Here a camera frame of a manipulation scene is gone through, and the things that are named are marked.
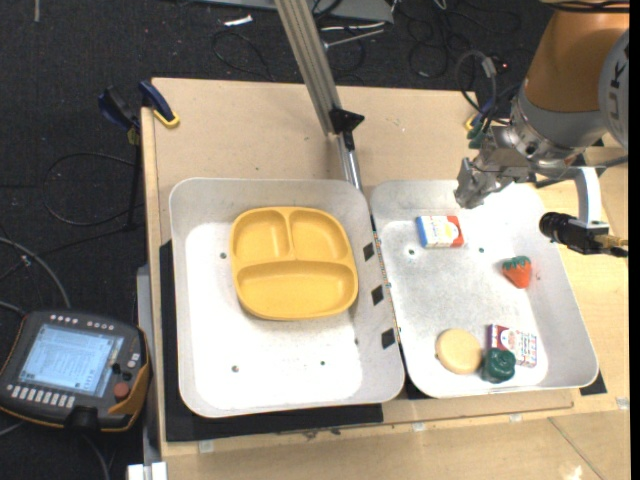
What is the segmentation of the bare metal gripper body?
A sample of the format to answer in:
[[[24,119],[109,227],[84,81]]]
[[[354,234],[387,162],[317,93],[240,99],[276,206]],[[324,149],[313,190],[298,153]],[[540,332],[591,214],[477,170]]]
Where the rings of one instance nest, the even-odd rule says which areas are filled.
[[[576,146],[527,127],[492,126],[474,158],[475,182],[522,182],[534,175],[562,179],[574,162]]]

